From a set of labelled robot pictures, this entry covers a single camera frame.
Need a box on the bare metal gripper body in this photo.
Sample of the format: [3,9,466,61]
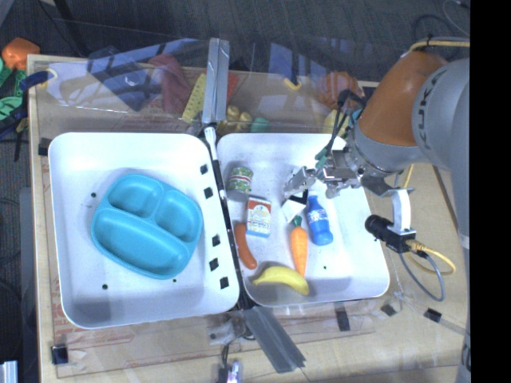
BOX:
[318,148,369,199]

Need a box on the black and white carton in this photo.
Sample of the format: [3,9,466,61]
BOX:
[280,189,309,223]

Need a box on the blue bottle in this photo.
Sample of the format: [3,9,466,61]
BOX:
[306,195,335,247]

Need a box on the white and orange carton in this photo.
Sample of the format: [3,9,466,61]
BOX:
[244,196,273,239]

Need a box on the green and white can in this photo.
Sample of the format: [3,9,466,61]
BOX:
[226,166,255,195]

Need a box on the orange carrot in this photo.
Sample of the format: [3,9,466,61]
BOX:
[290,215,309,278]

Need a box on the orange sausage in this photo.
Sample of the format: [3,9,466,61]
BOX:
[233,222,259,270]

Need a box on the white plastic tray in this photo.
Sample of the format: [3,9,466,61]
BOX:
[216,132,391,308]
[47,132,240,330]

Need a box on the yellow banana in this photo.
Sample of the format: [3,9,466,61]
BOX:
[252,266,311,297]

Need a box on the blue divided plate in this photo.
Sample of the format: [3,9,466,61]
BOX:
[90,173,204,281]

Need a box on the black cylinder on white bracket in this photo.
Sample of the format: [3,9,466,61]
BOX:
[364,188,417,254]

